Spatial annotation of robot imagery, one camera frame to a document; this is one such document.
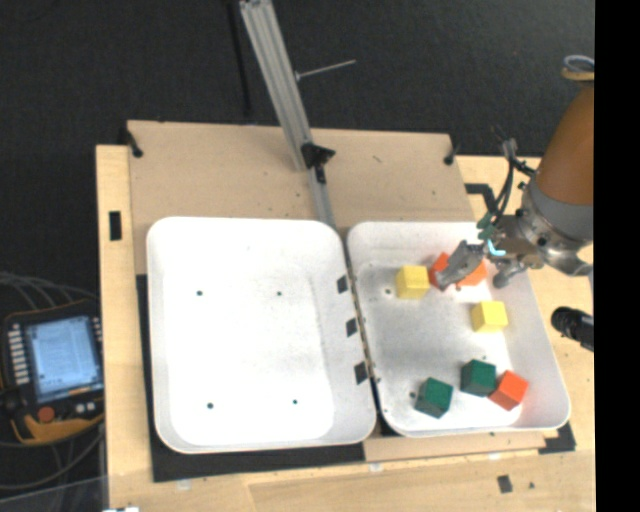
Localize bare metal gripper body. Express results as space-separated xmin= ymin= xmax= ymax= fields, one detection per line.
xmin=485 ymin=215 xmax=594 ymax=277

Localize orange cube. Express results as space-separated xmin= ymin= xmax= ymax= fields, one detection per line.
xmin=487 ymin=369 xmax=530 ymax=412
xmin=428 ymin=251 xmax=488 ymax=292

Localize yellow cube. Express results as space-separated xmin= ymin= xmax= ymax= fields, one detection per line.
xmin=469 ymin=300 xmax=510 ymax=334
xmin=394 ymin=264 xmax=431 ymax=301

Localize white plastic tray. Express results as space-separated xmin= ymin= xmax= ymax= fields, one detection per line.
xmin=145 ymin=215 xmax=378 ymax=455
xmin=345 ymin=220 xmax=572 ymax=439

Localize green cube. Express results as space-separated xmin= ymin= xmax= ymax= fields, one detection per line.
xmin=459 ymin=358 xmax=498 ymax=398
xmin=413 ymin=376 xmax=455 ymax=420

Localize brown cardboard board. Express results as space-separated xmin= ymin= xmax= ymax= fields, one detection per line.
xmin=126 ymin=119 xmax=560 ymax=463

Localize black cylinder on white bracket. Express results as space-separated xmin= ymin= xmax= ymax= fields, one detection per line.
xmin=550 ymin=306 xmax=595 ymax=352

